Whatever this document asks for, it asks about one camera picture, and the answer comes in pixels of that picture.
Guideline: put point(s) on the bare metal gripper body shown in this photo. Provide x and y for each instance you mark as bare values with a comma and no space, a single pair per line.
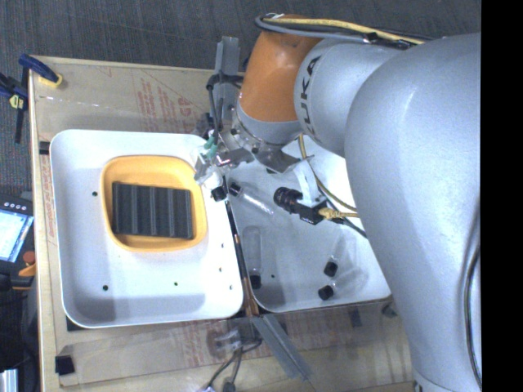
269,157

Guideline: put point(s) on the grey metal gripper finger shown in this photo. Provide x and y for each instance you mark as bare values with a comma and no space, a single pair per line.
202,167
219,171

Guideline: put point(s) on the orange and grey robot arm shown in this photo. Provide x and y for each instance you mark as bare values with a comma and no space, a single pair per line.
408,170

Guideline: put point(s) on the clear plastic bottle black cap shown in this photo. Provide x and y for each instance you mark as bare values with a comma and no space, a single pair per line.
325,292
234,188
331,268
218,194

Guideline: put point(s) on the orange bowl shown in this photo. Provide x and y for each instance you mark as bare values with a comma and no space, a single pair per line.
151,168

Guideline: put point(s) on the black ribbed block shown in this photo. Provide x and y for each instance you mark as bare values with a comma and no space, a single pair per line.
151,210

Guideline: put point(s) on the thin black and white rod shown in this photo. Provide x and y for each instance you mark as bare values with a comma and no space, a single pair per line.
238,246

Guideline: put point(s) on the white plastic tray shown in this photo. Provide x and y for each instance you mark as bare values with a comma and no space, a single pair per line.
135,284
294,255

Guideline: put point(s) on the brown cardboard board red print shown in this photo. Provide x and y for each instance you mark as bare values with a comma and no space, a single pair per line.
122,96

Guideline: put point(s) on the black cylinder on white bracket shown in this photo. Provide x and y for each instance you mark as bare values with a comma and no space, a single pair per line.
295,205

